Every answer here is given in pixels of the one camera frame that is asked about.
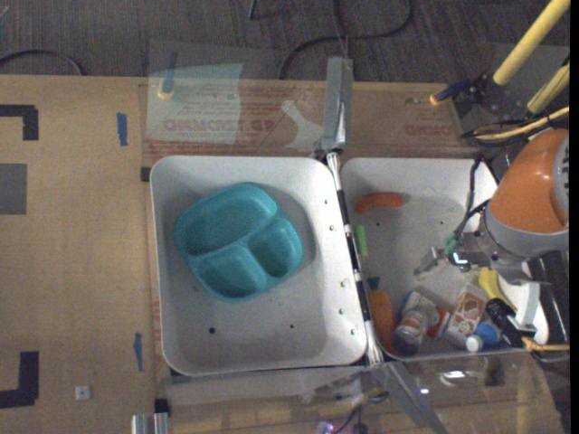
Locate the white plastic tray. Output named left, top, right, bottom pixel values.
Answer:
left=148, top=155, right=369, bottom=377
left=338, top=156, right=551, bottom=363

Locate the small orange can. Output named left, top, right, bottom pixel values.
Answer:
left=391, top=309, right=430, bottom=357

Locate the orange carrot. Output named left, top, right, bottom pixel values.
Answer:
left=366, top=277, right=398, bottom=353

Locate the red and white carton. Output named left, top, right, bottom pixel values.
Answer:
left=444, top=282, right=489, bottom=339

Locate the teal divided plate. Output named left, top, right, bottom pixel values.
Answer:
left=173, top=181, right=305, bottom=305

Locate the small white bottle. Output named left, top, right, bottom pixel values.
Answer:
left=444, top=327, right=485, bottom=354

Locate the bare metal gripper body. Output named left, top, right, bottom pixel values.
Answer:
left=445, top=231, right=515, bottom=274

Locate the thin black and white rod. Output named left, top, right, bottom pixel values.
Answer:
left=325, top=150, right=385, bottom=366

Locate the black cylinder on white bracket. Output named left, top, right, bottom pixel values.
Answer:
left=485, top=272, right=542, bottom=349

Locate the small green cylinder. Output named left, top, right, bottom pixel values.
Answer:
left=355, top=224, right=370, bottom=258

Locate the brown cardboard board red print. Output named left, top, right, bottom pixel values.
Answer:
left=138, top=78, right=560, bottom=434

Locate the yellow banana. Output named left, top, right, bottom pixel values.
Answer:
left=478, top=266, right=517, bottom=312

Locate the orange sausage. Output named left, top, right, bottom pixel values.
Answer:
left=354, top=191, right=407, bottom=215

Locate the grey taped block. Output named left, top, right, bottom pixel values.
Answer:
left=313, top=55, right=355, bottom=154

